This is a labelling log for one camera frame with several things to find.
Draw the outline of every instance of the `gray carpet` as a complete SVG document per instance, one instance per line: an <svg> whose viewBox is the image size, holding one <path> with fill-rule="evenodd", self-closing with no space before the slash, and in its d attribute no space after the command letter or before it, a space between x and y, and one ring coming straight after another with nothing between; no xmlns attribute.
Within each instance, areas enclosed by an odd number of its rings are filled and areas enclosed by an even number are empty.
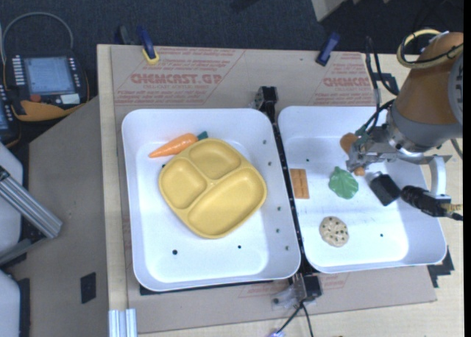
<svg viewBox="0 0 471 337"><path fill-rule="evenodd" d="M0 0L0 11L3 26L33 11L60 16L88 71L96 67L96 44L112 43L120 24L135 40L143 24L164 46L318 49L326 38L310 0ZM68 35L50 18L28 18L10 30L5 45L7 52L61 48Z"/></svg>
<svg viewBox="0 0 471 337"><path fill-rule="evenodd" d="M135 29L142 24L156 45L245 49L319 50L335 31L341 38L336 50L362 52L370 36L376 50L384 53L395 53L406 35L424 26L464 30L464 0L346 1L321 23L311 0L0 0L4 28L35 11L58 15L71 27L74 52L88 75L92 96L97 92L96 45L114 43L119 25L128 28L134 41ZM66 29L47 17L19 21L5 43L7 54L68 46ZM41 131L24 127L24 140Z"/></svg>

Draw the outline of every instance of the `screen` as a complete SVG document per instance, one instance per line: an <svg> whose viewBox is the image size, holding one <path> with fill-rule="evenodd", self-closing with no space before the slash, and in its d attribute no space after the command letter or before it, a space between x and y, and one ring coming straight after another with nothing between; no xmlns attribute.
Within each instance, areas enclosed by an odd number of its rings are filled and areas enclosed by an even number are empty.
<svg viewBox="0 0 471 337"><path fill-rule="evenodd" d="M0 130L8 128L8 121L3 108L3 103L0 100Z"/></svg>
<svg viewBox="0 0 471 337"><path fill-rule="evenodd" d="M31 93L40 95L75 92L67 57L32 57L24 59Z"/></svg>

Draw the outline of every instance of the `cookie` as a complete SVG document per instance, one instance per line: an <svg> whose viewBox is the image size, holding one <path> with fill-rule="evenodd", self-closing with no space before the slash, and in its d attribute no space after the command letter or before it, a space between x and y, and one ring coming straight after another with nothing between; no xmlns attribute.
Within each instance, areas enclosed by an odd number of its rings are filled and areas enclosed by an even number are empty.
<svg viewBox="0 0 471 337"><path fill-rule="evenodd" d="M348 242L347 225L335 216L325 217L319 226L319 232L322 240L331 246L344 246Z"/></svg>

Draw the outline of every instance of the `yellow divided plate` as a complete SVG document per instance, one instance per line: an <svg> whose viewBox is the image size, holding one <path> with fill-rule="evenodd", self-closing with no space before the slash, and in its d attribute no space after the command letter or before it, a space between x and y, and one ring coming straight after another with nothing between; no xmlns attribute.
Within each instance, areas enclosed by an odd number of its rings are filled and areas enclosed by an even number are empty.
<svg viewBox="0 0 471 337"><path fill-rule="evenodd" d="M266 198L265 181L255 167L215 138L175 155L160 172L159 189L183 223L205 238L227 235Z"/></svg>

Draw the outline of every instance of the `orange carrot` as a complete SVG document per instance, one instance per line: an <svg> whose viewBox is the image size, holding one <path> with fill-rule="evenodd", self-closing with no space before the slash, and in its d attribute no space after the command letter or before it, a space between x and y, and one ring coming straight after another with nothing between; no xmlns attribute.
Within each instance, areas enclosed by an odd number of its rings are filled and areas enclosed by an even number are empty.
<svg viewBox="0 0 471 337"><path fill-rule="evenodd" d="M358 137L356 135L354 135L353 133L347 133L346 135L343 135L342 138L340 138L340 146L348 154L350 147L356 140L358 140ZM356 176L364 176L365 168L363 167L355 168L353 173Z"/></svg>
<svg viewBox="0 0 471 337"><path fill-rule="evenodd" d="M186 133L184 135L174 138L173 140L154 150L149 154L149 157L166 157L168 155L179 154L193 143L197 142L200 139L206 138L207 136L208 135L206 132L203 132L200 135Z"/></svg>

